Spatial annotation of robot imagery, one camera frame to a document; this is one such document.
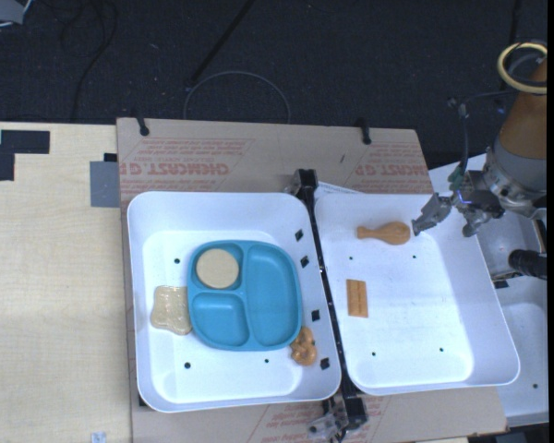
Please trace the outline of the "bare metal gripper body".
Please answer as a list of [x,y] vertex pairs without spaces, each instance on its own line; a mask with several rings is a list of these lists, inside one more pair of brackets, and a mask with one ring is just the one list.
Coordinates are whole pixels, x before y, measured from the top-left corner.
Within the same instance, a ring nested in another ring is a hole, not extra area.
[[485,223],[507,211],[533,219],[547,194],[546,165],[499,155],[486,155],[479,169],[461,161],[450,175],[450,190],[453,206],[469,223]]

